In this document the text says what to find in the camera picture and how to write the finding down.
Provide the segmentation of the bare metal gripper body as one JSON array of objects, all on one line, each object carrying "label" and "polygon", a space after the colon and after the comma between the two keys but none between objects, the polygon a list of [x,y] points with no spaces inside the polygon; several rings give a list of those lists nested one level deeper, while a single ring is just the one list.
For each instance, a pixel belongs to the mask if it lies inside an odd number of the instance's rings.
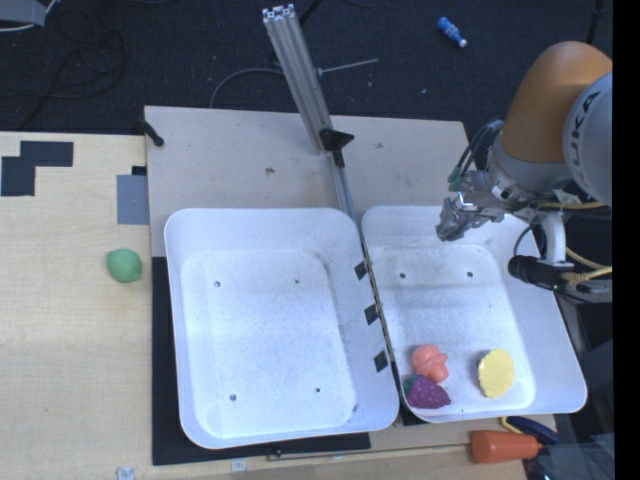
[{"label": "bare metal gripper body", "polygon": [[487,168],[469,171],[458,190],[459,212],[475,212],[487,222],[517,214],[534,199],[530,168]]}]

